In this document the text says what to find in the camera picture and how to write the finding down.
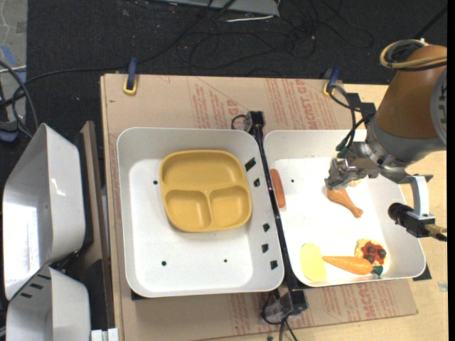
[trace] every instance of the yellow plate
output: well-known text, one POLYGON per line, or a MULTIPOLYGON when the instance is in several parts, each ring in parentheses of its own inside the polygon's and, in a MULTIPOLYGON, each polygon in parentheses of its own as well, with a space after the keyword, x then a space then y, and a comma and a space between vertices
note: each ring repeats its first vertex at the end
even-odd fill
POLYGON ((179 151, 159 170, 169 221, 185 232, 233 229, 252 213, 250 187, 239 160, 227 151, 179 151))

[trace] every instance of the plastic food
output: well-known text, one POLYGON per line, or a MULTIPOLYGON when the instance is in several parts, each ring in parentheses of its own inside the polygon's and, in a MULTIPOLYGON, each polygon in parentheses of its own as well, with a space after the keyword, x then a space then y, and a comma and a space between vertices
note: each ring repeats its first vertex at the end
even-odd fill
POLYGON ((323 256, 322 259, 329 264, 357 275, 367 275, 373 272, 373 265, 364 258, 356 256, 323 256))
POLYGON ((233 229, 252 214, 245 169, 227 151, 179 151, 160 166, 161 194, 169 221, 185 232, 233 229))
POLYGON ((384 246, 370 239, 359 239, 354 254, 367 259, 373 266, 382 266, 388 260, 384 246))
POLYGON ((304 244, 300 249, 301 270, 311 281, 325 281, 327 277, 326 264, 321 250, 315 244, 304 244))
POLYGON ((359 218, 363 215, 363 210, 354 205, 345 188, 341 190, 329 190, 327 188, 327 197, 330 201, 347 207, 353 213, 354 217, 359 218))
POLYGON ((283 208, 286 206, 286 198, 284 197, 282 179, 279 177, 279 173, 276 169, 270 170, 270 177, 272 177, 272 184, 275 191, 275 197, 277 198, 278 208, 283 208))

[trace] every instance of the cardboard sheet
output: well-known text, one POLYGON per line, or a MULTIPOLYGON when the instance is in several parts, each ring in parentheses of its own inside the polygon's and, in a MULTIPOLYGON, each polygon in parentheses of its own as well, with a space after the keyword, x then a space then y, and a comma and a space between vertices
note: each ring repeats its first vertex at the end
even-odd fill
MULTIPOLYGON (((231 120, 262 110, 268 131, 349 129, 348 110, 322 94, 324 81, 142 75, 135 96, 125 75, 101 79, 116 326, 122 340, 206 340, 276 330, 259 316, 263 293, 133 300, 125 278, 117 137, 133 126, 229 129, 231 120)), ((309 309, 292 328, 393 318, 417 313, 407 280, 306 290, 309 309)))

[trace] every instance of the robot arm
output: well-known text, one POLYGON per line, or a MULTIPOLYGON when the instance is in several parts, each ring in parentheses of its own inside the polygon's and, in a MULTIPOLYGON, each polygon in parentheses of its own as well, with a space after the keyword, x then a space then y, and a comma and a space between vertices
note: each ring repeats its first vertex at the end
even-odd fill
POLYGON ((397 43, 381 53, 381 63, 397 73, 379 109, 365 120, 365 141, 354 141, 343 148, 341 159, 332 160, 326 187, 341 190, 353 180, 378 175, 409 183, 414 209, 394 204, 389 215, 416 237, 446 241, 442 234, 446 230, 437 227, 429 213, 427 182, 432 175, 410 175, 406 167, 446 150, 447 48, 421 43, 404 62, 390 63, 388 50, 399 47, 397 43))

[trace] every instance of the blue clamp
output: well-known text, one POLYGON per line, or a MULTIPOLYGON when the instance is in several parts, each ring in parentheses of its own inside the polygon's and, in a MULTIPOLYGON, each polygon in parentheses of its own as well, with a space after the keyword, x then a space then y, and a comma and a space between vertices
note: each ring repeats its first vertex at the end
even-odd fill
POLYGON ((137 89, 137 79, 136 79, 136 68, 137 68, 138 59, 136 57, 131 57, 128 65, 128 78, 125 80, 123 85, 123 92, 129 95, 136 94, 137 89))
POLYGON ((324 85, 323 93, 326 96, 330 96, 329 92, 332 91, 333 86, 336 85, 336 81, 338 81, 339 77, 340 77, 340 68, 338 66, 335 66, 332 69, 330 77, 328 78, 328 82, 324 85))
POLYGON ((19 136, 17 121, 2 122, 0 121, 0 141, 12 143, 19 136))

